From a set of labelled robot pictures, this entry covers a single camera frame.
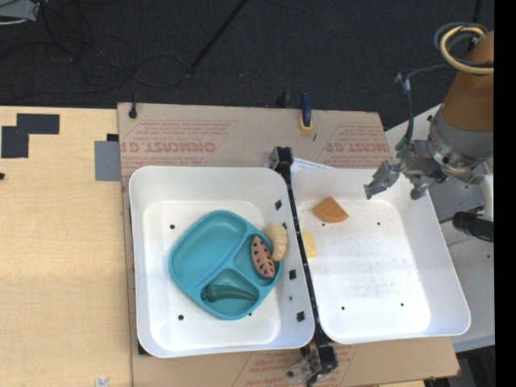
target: black metal bracket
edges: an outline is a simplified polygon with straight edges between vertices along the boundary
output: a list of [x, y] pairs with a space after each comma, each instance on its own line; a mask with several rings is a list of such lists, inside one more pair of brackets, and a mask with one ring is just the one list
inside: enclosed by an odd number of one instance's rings
[[274, 104], [276, 107], [280, 107], [285, 109], [287, 106], [292, 106], [292, 95], [289, 90], [284, 90], [281, 95], [279, 95], [276, 99], [276, 103]]
[[233, 9], [233, 11], [227, 17], [223, 25], [216, 31], [216, 33], [210, 39], [208, 44], [201, 50], [201, 52], [198, 54], [198, 56], [195, 58], [192, 64], [187, 68], [186, 77], [191, 77], [194, 74], [195, 68], [198, 67], [199, 63], [201, 63], [204, 56], [206, 56], [206, 54], [211, 50], [211, 48], [215, 45], [220, 36], [223, 35], [224, 31], [229, 27], [233, 19], [243, 9], [247, 2], [248, 0], [240, 0], [239, 4], [236, 5], [235, 9]]
[[[312, 282], [312, 278], [310, 275], [310, 270], [308, 268], [308, 258], [306, 256], [305, 244], [303, 243], [301, 228], [299, 226], [299, 218], [298, 218], [298, 210], [296, 208], [296, 202], [294, 199], [293, 191], [292, 191], [292, 181], [291, 181], [291, 172], [290, 166], [293, 163], [293, 153], [291, 148], [282, 148], [276, 147], [274, 148], [270, 159], [269, 164], [270, 168], [279, 173], [285, 183], [287, 184], [287, 190], [289, 192], [289, 200], [290, 200], [290, 209], [292, 210], [293, 216], [293, 224], [296, 231], [296, 236], [298, 238], [299, 249], [301, 250], [301, 258], [303, 263], [303, 268], [305, 271], [306, 277], [306, 286], [308, 288], [308, 294], [310, 295], [310, 304], [312, 307], [312, 313], [314, 315], [315, 320], [315, 333], [314, 333], [314, 341], [315, 347], [317, 348], [316, 355], [318, 357], [318, 365], [310, 366], [310, 370], [312, 372], [311, 376], [306, 382], [307, 386], [312, 386], [319, 375], [328, 374], [333, 371], [335, 368], [339, 366], [339, 362], [337, 360], [337, 355], [335, 354], [335, 350], [328, 343], [328, 338], [321, 327], [321, 321], [319, 318], [319, 313], [317, 309], [317, 303], [315, 301], [315, 291], [314, 284]], [[308, 357], [308, 350], [303, 349], [302, 353], [305, 358]]]

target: toy food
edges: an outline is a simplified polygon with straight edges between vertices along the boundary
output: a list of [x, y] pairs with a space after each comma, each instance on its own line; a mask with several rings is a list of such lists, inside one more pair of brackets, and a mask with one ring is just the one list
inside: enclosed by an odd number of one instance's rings
[[324, 199], [314, 208], [314, 212], [326, 223], [340, 223], [349, 218], [347, 212], [333, 197]]
[[305, 245], [306, 256], [308, 258], [316, 256], [317, 248], [315, 247], [314, 236], [304, 229], [301, 229], [301, 236], [303, 238], [303, 244]]
[[283, 258], [287, 250], [287, 230], [281, 223], [270, 223], [265, 228], [267, 238], [273, 243], [273, 260], [276, 262]]
[[243, 300], [256, 300], [256, 297], [243, 289], [231, 285], [207, 285], [202, 289], [201, 299], [215, 302], [224, 298], [239, 298]]
[[276, 267], [272, 255], [258, 235], [255, 235], [251, 242], [251, 258], [256, 271], [262, 277], [274, 277]]

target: cardboard sheet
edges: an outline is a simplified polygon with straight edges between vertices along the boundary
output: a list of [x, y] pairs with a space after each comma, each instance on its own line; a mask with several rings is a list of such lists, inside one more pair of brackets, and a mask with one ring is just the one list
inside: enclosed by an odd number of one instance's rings
[[[137, 104], [132, 119], [131, 106], [120, 103], [118, 110], [134, 386], [302, 385], [285, 378], [286, 369], [302, 358], [297, 349], [173, 359], [139, 353], [128, 182], [146, 165], [264, 166], [278, 146], [336, 168], [377, 168], [391, 159], [378, 114], [312, 110], [314, 127], [303, 132], [300, 110]], [[460, 370], [448, 337], [335, 345], [335, 350], [339, 367], [317, 385], [385, 384], [450, 377]]]

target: toy cookie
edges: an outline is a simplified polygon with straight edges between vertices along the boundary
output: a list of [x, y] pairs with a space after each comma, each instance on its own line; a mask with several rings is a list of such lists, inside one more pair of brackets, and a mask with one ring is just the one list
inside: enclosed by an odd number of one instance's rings
[[324, 199], [314, 208], [314, 212], [326, 223], [340, 223], [349, 218], [347, 212], [333, 197]]

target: teal plate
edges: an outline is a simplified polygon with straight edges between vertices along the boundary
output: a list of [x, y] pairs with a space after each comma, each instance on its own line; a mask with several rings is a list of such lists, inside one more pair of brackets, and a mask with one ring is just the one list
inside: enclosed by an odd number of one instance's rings
[[249, 221], [228, 210], [215, 210], [199, 219], [176, 243], [169, 272], [179, 287], [200, 307], [222, 319], [250, 314], [268, 295], [281, 274], [268, 278], [255, 269], [252, 240], [258, 235], [269, 251], [267, 236]]

